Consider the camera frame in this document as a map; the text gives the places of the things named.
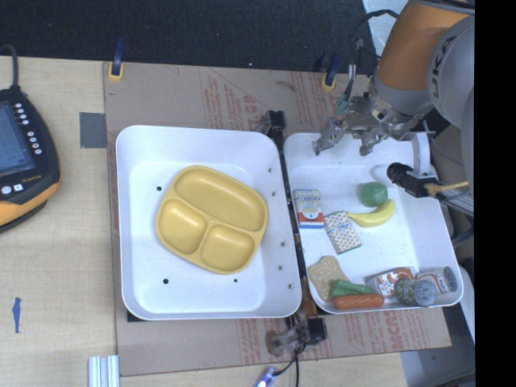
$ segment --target green fruit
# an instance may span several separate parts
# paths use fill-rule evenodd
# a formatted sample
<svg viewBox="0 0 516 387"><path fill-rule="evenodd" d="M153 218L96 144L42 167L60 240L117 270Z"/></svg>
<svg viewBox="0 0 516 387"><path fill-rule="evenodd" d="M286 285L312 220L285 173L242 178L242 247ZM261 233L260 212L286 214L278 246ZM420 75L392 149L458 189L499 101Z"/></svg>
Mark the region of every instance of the green fruit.
<svg viewBox="0 0 516 387"><path fill-rule="evenodd" d="M360 187L360 202L369 208L383 205L389 199L387 187L380 182L367 182Z"/></svg>

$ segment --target banana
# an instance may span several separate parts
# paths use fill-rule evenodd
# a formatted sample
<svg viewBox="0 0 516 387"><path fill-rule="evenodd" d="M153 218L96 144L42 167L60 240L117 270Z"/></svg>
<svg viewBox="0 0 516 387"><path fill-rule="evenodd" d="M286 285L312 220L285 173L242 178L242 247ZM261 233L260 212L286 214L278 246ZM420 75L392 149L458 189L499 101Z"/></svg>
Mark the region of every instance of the banana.
<svg viewBox="0 0 516 387"><path fill-rule="evenodd" d="M371 212L365 212L363 214L353 214L351 212L346 212L346 215L361 227L377 227L378 225L386 223L392 218L395 208L396 205L394 204L394 201L389 199L387 202L378 206Z"/></svg>

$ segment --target food box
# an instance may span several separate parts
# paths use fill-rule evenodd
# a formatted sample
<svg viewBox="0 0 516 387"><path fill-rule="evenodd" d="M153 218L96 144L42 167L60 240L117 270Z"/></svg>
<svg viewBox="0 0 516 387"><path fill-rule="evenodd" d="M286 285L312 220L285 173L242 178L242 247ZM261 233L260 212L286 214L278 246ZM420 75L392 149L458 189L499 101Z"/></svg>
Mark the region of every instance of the food box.
<svg viewBox="0 0 516 387"><path fill-rule="evenodd" d="M433 306L457 303L463 283L439 202L414 198L386 177L386 168L394 161L413 166L411 143L388 139L370 155L360 156L360 141L344 136L316 156L312 142L317 138L315 133L298 133L285 141L290 190L316 189L324 214L361 212L371 208L359 202L358 185L381 181L389 187L396 210L378 227L355 225L360 246L340 254L325 228L300 228L306 267L324 256L334 256L350 281L364 284L368 277L390 268L410 265L424 272L448 266L457 276L457 290L440 294ZM250 131L137 125L120 132L116 164L122 295L133 315L146 320L273 318L298 309L302 297L298 260L279 154L271 139ZM256 253L237 262L238 268L206 268L210 262L217 264L214 257L207 264L195 264L167 248L156 231L156 216L169 187L181 171L195 167L212 169L245 184L263 197L267 206L267 225ZM173 193L188 205L194 195ZM173 217L172 224L188 219L185 214L179 211L180 219ZM198 225L202 226L214 220L205 213L201 221ZM208 230L198 227L199 236ZM194 245L192 253L200 247L200 243ZM337 310L321 299L310 281L309 285L315 303L330 314L419 308L388 298L382 307Z"/></svg>

